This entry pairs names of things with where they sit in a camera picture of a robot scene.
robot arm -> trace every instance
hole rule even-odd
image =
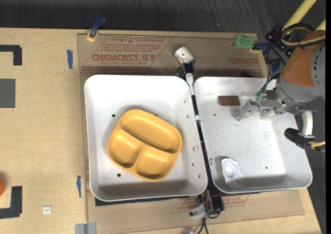
[[[283,35],[286,32],[288,32],[288,28],[283,31]],[[304,121],[302,132],[287,129],[285,136],[302,148],[312,146],[314,139],[312,113],[303,110],[303,107],[318,97],[325,99],[324,41],[325,31],[316,30],[310,32],[301,41],[290,42],[290,46],[296,46],[296,49],[277,78],[276,87],[273,90],[262,88],[264,91],[257,101],[249,100],[236,114],[236,119],[249,117],[257,111],[261,113],[262,117],[284,113],[301,115]]]

white plastic connector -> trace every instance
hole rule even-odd
[[[207,216],[205,203],[201,203],[197,207],[189,210],[190,220],[201,220]]]
[[[187,73],[185,75],[186,82],[188,86],[190,87],[190,93],[192,96],[194,96],[194,89],[193,89],[193,74],[192,73]]]

yellow food container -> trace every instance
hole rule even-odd
[[[181,148],[182,136],[177,128],[151,113],[133,109],[118,120],[107,153],[125,171],[156,182],[170,173]]]

small white object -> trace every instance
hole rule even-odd
[[[306,137],[310,137],[312,135],[312,127],[313,127],[312,112],[305,111],[302,114],[302,119],[303,119],[302,135]]]
[[[44,214],[51,214],[52,213],[52,206],[51,205],[43,206],[42,211],[43,211]]]
[[[180,64],[195,62],[195,59],[193,58],[192,54],[185,46],[176,50],[175,57],[177,58]]]
[[[231,159],[223,159],[221,165],[225,183],[232,189],[242,189],[244,177],[239,170],[238,163]]]

wooden table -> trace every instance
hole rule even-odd
[[[0,44],[23,48],[22,66],[13,66],[12,53],[0,52],[0,79],[16,80],[16,107],[0,108],[0,177],[6,182],[0,208],[9,206],[11,186],[23,187],[23,213],[1,219],[1,233],[74,233],[76,223],[88,222],[77,46],[77,34],[86,32],[0,28]],[[73,51],[73,69],[68,69],[67,50]],[[82,198],[77,176],[82,178]],[[299,192],[305,215],[209,225],[209,233],[320,233],[308,191]],[[52,206],[51,214],[43,214],[46,205]]]

